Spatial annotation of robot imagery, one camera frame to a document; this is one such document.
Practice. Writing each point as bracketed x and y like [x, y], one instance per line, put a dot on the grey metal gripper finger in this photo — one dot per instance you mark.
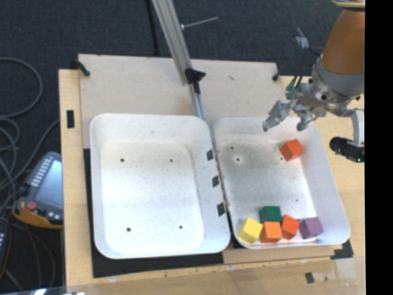
[304, 121]
[276, 115]

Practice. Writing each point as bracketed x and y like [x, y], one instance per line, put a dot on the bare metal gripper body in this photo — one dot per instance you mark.
[319, 101]

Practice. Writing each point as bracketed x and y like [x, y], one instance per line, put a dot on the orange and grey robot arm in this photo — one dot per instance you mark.
[345, 48]

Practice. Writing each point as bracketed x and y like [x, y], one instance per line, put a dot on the red-orange cube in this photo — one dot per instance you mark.
[291, 150]
[290, 226]

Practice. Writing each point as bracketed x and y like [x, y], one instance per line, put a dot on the white plastic tray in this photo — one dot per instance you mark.
[153, 189]
[264, 183]

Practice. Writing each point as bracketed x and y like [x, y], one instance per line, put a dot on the green cube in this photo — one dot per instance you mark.
[270, 214]

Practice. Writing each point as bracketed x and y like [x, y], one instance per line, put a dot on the purple cube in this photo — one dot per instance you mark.
[311, 227]

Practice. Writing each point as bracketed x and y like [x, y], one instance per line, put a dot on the light orange cube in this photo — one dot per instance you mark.
[271, 232]

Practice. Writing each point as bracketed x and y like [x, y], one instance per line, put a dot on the yellow cube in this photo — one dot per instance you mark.
[250, 230]

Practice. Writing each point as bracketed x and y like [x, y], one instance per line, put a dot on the pale flat board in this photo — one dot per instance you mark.
[138, 88]

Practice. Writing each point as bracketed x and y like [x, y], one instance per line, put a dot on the black cylinder on white bracket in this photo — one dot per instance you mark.
[345, 147]

